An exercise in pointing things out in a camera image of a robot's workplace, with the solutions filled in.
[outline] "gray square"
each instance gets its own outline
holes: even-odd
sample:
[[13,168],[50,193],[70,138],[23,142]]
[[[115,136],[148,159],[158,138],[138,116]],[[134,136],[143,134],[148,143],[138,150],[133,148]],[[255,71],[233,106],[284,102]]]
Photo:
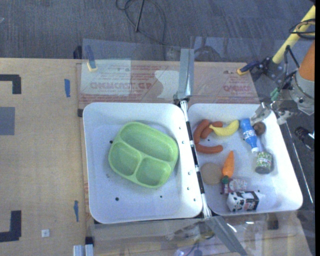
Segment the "gray square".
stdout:
[[14,107],[0,107],[0,135],[15,135]]

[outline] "wooden surface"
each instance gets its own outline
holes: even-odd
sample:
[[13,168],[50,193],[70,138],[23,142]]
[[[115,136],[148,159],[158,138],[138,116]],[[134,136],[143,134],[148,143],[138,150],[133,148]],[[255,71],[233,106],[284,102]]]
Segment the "wooden surface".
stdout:
[[[0,135],[0,232],[9,230],[11,211],[22,213],[21,237],[0,242],[1,256],[70,256],[85,242],[76,63],[0,59],[0,74],[22,80],[22,94],[15,95],[10,82],[0,81],[0,106],[15,108],[14,135]],[[42,238],[45,229],[50,237]]]

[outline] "white tray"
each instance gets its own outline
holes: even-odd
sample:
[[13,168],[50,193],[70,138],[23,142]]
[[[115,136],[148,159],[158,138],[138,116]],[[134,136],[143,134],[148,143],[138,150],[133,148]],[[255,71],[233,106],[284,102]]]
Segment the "white tray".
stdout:
[[[179,158],[168,181],[147,188],[116,174],[108,162],[112,141],[127,122],[150,125],[175,139]],[[182,110],[162,103],[91,103],[83,111],[89,208],[100,223],[193,218],[202,198]]]
[[[222,121],[226,124],[235,119],[250,118],[254,115],[258,104],[205,104],[192,105],[188,117],[192,131],[202,119]],[[258,174],[255,170],[255,156],[250,146],[243,140],[241,129],[228,137],[210,133],[207,139],[202,139],[205,146],[222,145],[223,151],[217,154],[197,153],[199,166],[214,162],[221,166],[230,150],[234,151],[235,171],[233,177],[245,178],[249,181],[247,191],[260,191],[265,198],[260,201],[255,211],[231,212],[226,204],[227,195],[221,194],[221,185],[204,183],[205,197],[209,208],[218,215],[243,215],[248,213],[271,213],[294,211],[303,203],[302,192],[293,169],[281,130],[277,124],[276,115],[272,112],[263,120],[266,132],[261,136],[261,142],[273,155],[274,170],[269,174]]]

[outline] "brown sausage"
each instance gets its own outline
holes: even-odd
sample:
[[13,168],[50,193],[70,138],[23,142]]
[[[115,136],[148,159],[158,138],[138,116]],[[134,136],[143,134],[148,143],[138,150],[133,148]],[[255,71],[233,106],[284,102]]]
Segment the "brown sausage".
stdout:
[[[222,127],[222,126],[224,126],[224,124],[223,124],[221,121],[212,122],[211,124],[212,124],[212,126],[214,126],[214,127]],[[204,130],[201,132],[200,138],[201,138],[201,139],[206,139],[212,131],[213,131],[213,130],[212,130],[211,128],[209,128],[209,126],[207,126],[207,127],[204,128]]]
[[201,144],[195,144],[195,149],[197,152],[204,153],[204,154],[215,154],[219,153],[224,150],[222,145],[217,146],[204,146]]
[[200,135],[202,131],[208,127],[210,124],[208,119],[203,119],[198,126],[195,128],[194,133],[193,133],[193,141],[194,144],[198,144],[200,142]]

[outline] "small white square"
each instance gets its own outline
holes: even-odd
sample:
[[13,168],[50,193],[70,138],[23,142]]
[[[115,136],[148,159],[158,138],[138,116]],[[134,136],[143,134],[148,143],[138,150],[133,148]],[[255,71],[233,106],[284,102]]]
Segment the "small white square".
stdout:
[[50,237],[50,229],[43,229],[41,230],[41,237],[48,238]]

